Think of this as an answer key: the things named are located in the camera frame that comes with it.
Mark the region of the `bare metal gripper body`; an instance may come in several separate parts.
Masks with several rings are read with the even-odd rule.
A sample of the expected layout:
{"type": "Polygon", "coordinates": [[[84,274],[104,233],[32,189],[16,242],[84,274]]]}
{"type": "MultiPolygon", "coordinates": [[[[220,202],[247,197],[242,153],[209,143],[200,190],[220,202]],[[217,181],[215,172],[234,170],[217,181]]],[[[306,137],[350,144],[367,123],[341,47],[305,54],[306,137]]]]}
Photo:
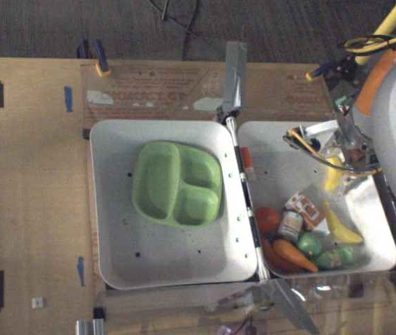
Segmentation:
{"type": "Polygon", "coordinates": [[[354,124],[350,115],[335,113],[338,131],[336,141],[344,156],[344,164],[353,174],[376,174],[380,164],[372,140],[354,124]]]}

